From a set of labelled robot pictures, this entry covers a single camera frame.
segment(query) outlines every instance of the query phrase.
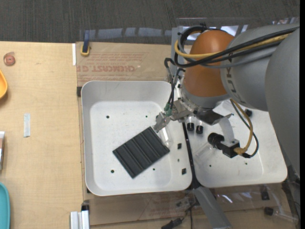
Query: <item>yellow and blue clamp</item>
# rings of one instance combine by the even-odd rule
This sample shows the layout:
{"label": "yellow and blue clamp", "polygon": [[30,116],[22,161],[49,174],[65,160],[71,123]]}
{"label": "yellow and blue clamp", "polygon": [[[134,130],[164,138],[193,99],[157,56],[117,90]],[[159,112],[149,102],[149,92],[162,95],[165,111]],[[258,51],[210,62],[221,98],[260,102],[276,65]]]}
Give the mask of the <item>yellow and blue clamp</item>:
{"label": "yellow and blue clamp", "polygon": [[90,51],[89,35],[90,35],[90,31],[89,30],[85,30],[85,33],[84,33],[84,44],[81,46],[81,55],[82,56],[88,56],[89,55],[89,51]]}

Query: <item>wooden table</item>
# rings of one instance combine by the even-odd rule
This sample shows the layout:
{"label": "wooden table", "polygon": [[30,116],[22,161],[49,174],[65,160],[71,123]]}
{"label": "wooden table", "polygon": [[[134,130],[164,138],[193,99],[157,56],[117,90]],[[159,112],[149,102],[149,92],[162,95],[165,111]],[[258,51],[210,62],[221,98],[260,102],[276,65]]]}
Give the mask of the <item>wooden table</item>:
{"label": "wooden table", "polygon": [[[83,202],[76,66],[72,45],[0,42],[0,57],[15,52],[16,63],[0,61],[8,82],[0,100],[0,131],[5,131],[4,167],[11,229],[68,229],[71,211]],[[23,136],[23,117],[30,114],[30,136]],[[281,204],[289,210],[285,195]],[[261,209],[226,212],[234,228],[295,228],[274,223]],[[110,224],[92,228],[160,228],[169,219]],[[190,228],[189,218],[179,228]],[[212,228],[204,215],[194,228]]]}

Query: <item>wooden surface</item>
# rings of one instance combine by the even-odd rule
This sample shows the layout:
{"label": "wooden surface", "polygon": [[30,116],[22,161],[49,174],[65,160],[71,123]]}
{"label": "wooden surface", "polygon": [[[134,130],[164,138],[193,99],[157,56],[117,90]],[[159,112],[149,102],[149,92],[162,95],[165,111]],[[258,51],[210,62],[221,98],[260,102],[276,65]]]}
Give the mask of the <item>wooden surface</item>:
{"label": "wooden surface", "polygon": [[[68,229],[82,203],[76,68],[71,44],[0,42],[0,68],[8,82],[0,100],[5,131],[0,182],[8,189],[11,229]],[[30,136],[23,115],[30,113]]]}

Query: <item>dark gray carpet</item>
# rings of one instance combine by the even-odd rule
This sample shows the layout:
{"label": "dark gray carpet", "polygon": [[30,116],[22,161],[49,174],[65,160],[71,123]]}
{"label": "dark gray carpet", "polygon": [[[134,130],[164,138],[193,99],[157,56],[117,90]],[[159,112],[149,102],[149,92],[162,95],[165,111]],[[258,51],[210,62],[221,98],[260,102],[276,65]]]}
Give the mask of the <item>dark gray carpet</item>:
{"label": "dark gray carpet", "polygon": [[0,41],[75,42],[84,29],[96,38],[112,29],[101,41],[170,43],[178,18],[297,16],[300,0],[0,0]]}

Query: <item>white tape strip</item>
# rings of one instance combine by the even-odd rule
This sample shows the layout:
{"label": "white tape strip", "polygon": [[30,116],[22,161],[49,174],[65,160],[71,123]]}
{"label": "white tape strip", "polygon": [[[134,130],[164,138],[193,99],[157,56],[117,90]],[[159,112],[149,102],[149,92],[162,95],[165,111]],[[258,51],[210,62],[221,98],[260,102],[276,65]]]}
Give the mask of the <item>white tape strip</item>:
{"label": "white tape strip", "polygon": [[31,115],[25,113],[23,115],[23,137],[28,137],[31,135]]}
{"label": "white tape strip", "polygon": [[72,44],[72,57],[73,57],[73,65],[76,65],[76,44]]}

